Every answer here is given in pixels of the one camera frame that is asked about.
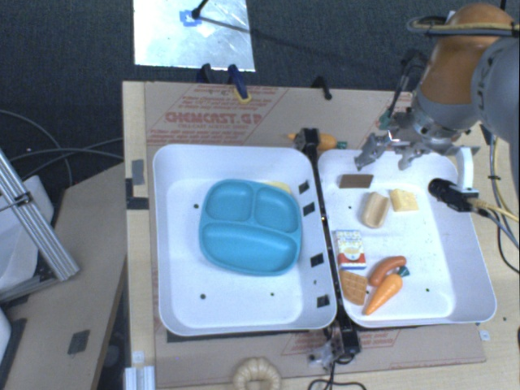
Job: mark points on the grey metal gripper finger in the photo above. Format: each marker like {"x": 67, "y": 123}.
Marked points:
{"x": 369, "y": 152}
{"x": 411, "y": 157}

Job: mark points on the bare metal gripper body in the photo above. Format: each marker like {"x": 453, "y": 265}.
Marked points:
{"x": 422, "y": 134}

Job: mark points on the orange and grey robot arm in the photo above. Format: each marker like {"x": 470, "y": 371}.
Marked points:
{"x": 455, "y": 67}

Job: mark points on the brown biscuit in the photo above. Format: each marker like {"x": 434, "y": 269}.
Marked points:
{"x": 356, "y": 181}

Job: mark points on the orange carrot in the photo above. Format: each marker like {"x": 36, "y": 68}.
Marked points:
{"x": 328, "y": 140}
{"x": 384, "y": 293}

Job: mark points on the yellow cheese wedge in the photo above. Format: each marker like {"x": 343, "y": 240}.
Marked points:
{"x": 404, "y": 200}

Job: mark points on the beige bread bun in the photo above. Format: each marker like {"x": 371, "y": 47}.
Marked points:
{"x": 374, "y": 210}

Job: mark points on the thin black rod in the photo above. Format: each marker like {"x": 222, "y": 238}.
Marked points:
{"x": 325, "y": 222}

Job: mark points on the yellow flat toy food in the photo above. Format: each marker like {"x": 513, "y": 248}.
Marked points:
{"x": 279, "y": 186}

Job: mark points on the white and red carton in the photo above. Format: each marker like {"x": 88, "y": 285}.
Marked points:
{"x": 350, "y": 249}

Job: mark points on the white plastic tray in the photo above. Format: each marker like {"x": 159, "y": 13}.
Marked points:
{"x": 183, "y": 258}
{"x": 443, "y": 258}

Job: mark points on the orange sausage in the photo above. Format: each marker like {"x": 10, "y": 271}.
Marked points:
{"x": 386, "y": 269}

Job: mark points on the orange waffle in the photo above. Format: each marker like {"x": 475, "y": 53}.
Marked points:
{"x": 353, "y": 287}

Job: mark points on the blue divided plate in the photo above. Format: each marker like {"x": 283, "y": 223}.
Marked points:
{"x": 250, "y": 226}

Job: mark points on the brown cardboard board, red print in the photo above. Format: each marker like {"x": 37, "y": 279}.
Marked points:
{"x": 227, "y": 112}

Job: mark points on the beige doughnut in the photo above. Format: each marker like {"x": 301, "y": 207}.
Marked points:
{"x": 256, "y": 374}

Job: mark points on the black cylinder on white bracket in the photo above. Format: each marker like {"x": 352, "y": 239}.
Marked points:
{"x": 449, "y": 194}

